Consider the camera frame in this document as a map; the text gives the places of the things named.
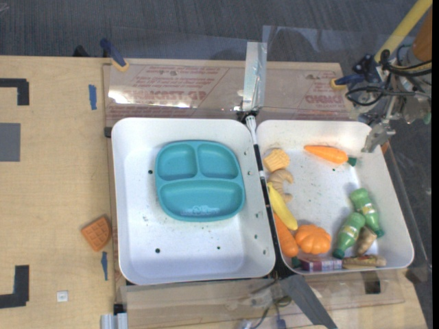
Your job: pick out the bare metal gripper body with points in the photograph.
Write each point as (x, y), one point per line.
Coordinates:
(415, 110)

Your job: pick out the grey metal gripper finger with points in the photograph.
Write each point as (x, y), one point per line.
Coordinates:
(367, 118)
(377, 137)

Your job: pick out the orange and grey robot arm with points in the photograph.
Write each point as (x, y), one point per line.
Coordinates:
(424, 39)

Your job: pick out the orange carrot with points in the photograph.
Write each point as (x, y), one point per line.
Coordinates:
(326, 153)
(286, 240)

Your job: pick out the green bottle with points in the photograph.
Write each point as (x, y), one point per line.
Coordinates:
(350, 231)
(365, 207)

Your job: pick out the white plastic tray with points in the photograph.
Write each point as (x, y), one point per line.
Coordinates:
(319, 194)
(192, 249)

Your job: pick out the yellow ridged toy food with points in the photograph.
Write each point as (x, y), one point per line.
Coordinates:
(276, 159)

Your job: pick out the beige toy potato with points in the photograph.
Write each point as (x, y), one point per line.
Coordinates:
(366, 240)

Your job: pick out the beige toy croissant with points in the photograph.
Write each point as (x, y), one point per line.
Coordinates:
(281, 177)

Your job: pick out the yellow banana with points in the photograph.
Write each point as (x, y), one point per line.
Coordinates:
(279, 204)

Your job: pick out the thin black and white rod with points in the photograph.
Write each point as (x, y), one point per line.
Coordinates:
(260, 168)

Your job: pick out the orange pumpkin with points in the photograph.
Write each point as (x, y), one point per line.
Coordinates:
(312, 239)

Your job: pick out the slice of pizza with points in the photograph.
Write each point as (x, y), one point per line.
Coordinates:
(363, 261)

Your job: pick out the red and purple carton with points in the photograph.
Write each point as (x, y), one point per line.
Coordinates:
(320, 264)

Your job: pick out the teal divided plate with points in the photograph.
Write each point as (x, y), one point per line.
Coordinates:
(199, 197)

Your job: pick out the orange waffle biscuit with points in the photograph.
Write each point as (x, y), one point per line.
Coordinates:
(97, 233)

